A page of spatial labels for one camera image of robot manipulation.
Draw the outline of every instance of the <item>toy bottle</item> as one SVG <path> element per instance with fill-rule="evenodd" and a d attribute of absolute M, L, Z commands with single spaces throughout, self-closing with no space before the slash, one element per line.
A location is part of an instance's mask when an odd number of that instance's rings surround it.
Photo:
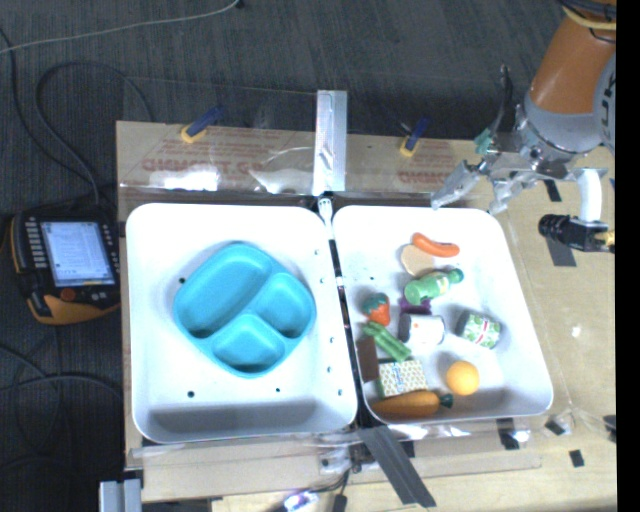
<path fill-rule="evenodd" d="M 449 291 L 451 285 L 464 279 L 459 268 L 452 270 L 434 270 L 420 279 L 414 279 L 404 287 L 404 296 L 414 306 L 425 299 L 440 297 Z"/>

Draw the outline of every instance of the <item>white wire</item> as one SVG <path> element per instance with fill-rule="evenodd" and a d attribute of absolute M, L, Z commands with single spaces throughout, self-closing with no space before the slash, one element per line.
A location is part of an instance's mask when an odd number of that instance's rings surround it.
<path fill-rule="evenodd" d="M 210 16 L 216 16 L 218 14 L 222 14 L 223 12 L 226 12 L 229 9 L 233 9 L 239 2 L 240 2 L 240 0 L 233 0 L 229 5 L 227 5 L 226 7 L 223 7 L 222 9 L 218 9 L 217 11 L 207 12 L 207 13 L 204 13 L 204 14 L 196 14 L 196 15 L 193 15 L 193 16 L 185 16 L 183 18 L 173 18 L 173 19 L 168 19 L 168 20 L 143 21 L 143 22 L 140 22 L 140 23 L 133 23 L 131 25 L 125 25 L 123 27 L 117 27 L 117 28 L 110 28 L 110 29 L 107 29 L 107 30 L 101 30 L 101 31 L 98 31 L 98 32 L 89 32 L 87 34 L 78 34 L 78 35 L 75 35 L 75 36 L 58 37 L 58 38 L 53 38 L 53 39 L 43 39 L 43 40 L 40 40 L 40 41 L 32 41 L 30 43 L 18 44 L 18 45 L 11 46 L 9 48 L 4 48 L 3 50 L 0 50 L 0 55 L 2 55 L 3 53 L 12 52 L 14 50 L 20 50 L 20 49 L 23 49 L 23 48 L 29 48 L 31 46 L 40 46 L 40 45 L 43 45 L 43 44 L 50 44 L 50 43 L 61 43 L 63 41 L 71 41 L 73 39 L 83 39 L 85 37 L 102 36 L 102 35 L 105 35 L 105 34 L 113 34 L 114 32 L 122 32 L 124 30 L 131 30 L 133 28 L 150 26 L 150 25 L 160 25 L 160 24 L 164 24 L 164 23 L 178 23 L 178 22 L 181 22 L 181 21 L 193 21 L 193 20 L 208 18 Z"/>

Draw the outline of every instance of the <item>toy sausage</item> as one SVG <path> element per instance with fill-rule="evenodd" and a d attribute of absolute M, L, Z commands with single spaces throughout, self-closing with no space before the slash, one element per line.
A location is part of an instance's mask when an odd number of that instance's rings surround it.
<path fill-rule="evenodd" d="M 460 247 L 456 244 L 434 242 L 422 233 L 415 233 L 411 238 L 411 243 L 421 251 L 441 258 L 451 258 L 460 253 Z"/>

